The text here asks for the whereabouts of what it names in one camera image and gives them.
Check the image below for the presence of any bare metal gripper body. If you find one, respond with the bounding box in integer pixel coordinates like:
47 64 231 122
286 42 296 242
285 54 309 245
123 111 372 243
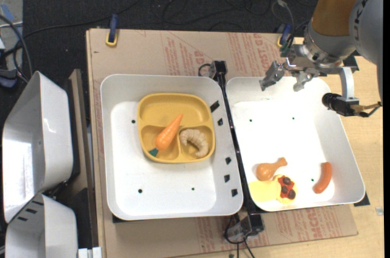
285 44 342 79

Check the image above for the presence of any white plastic tray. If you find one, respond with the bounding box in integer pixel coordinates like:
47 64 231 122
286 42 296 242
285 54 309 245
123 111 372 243
99 73 244 221
225 76 366 213

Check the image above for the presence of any thin black rod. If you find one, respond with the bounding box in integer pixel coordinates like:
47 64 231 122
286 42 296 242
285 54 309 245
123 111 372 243
218 73 255 217

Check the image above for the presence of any orange chicken drumstick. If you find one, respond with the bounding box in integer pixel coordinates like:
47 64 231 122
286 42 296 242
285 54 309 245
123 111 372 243
255 157 288 182

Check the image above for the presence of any beige croissant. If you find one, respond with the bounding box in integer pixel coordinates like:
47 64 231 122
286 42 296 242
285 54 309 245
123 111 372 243
179 128 210 159

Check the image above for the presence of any orange sausage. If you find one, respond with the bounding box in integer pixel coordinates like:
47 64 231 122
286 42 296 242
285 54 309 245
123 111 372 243
313 162 333 195

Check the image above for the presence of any brown cardboard board red print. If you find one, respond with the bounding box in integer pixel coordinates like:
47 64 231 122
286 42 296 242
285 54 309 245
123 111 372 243
85 27 359 258

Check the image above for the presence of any yellow divided plate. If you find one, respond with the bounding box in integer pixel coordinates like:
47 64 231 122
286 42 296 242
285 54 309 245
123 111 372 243
136 93 216 164

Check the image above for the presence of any pizza slice with dark toppings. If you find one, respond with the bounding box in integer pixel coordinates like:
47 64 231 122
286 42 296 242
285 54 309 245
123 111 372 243
272 174 298 206

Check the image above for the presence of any pale yellow round slice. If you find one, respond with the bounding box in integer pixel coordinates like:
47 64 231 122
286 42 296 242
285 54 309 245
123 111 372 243
247 179 282 203

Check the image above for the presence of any orange carrot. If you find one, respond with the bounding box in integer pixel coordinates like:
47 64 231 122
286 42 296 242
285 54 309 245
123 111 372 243
148 113 184 158

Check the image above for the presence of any black cylinder on white bracket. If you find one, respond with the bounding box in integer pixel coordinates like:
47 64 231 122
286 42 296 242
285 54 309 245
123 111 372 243
322 65 361 118

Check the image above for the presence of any black block with thin wires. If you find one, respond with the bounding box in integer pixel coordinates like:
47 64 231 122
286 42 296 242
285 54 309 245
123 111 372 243
212 60 228 81
239 213 265 237

